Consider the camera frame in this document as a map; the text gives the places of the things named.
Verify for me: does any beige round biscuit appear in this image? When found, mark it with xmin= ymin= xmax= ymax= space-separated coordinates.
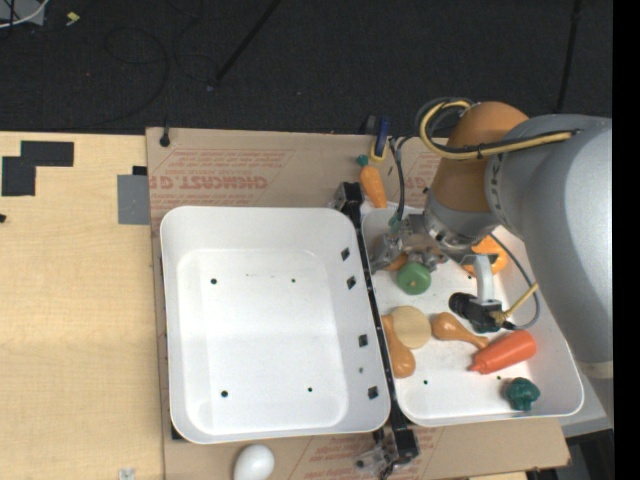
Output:
xmin=389 ymin=305 xmax=432 ymax=350

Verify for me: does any white egg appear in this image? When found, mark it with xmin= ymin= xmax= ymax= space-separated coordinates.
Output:
xmin=232 ymin=443 xmax=276 ymax=480

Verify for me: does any black cylinder on white bracket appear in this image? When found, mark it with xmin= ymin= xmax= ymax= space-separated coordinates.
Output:
xmin=448 ymin=253 xmax=506 ymax=334

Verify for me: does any green round toy fruit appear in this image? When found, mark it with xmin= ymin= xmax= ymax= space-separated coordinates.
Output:
xmin=396 ymin=261 xmax=433 ymax=297

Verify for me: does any white plastic tray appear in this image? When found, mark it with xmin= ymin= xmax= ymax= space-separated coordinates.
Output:
xmin=159 ymin=205 xmax=392 ymax=445
xmin=360 ymin=201 xmax=585 ymax=428

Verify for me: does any green broccoli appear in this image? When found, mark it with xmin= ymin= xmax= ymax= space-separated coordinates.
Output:
xmin=502 ymin=376 xmax=542 ymax=412

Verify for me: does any orange toy fruit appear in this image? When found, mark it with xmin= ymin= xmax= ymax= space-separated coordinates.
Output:
xmin=459 ymin=235 xmax=509 ymax=276

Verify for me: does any brown cardboard board, red print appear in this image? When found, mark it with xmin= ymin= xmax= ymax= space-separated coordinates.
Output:
xmin=144 ymin=126 xmax=572 ymax=480

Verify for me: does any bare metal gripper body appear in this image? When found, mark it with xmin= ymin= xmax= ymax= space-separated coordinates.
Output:
xmin=383 ymin=213 xmax=482 ymax=271

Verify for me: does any orange squeeze bottle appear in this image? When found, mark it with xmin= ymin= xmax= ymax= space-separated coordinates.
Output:
xmin=468 ymin=329 xmax=538 ymax=375

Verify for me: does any orange carrot with green top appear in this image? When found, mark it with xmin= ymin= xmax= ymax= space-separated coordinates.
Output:
xmin=355 ymin=154 xmax=389 ymax=210

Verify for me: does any brown chicken drumstick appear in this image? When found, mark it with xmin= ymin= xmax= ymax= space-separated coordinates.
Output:
xmin=431 ymin=311 xmax=491 ymax=351
xmin=381 ymin=314 xmax=417 ymax=380

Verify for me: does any black block with thin wires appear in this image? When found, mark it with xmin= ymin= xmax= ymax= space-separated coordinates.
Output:
xmin=391 ymin=427 xmax=419 ymax=465
xmin=332 ymin=181 xmax=364 ymax=212

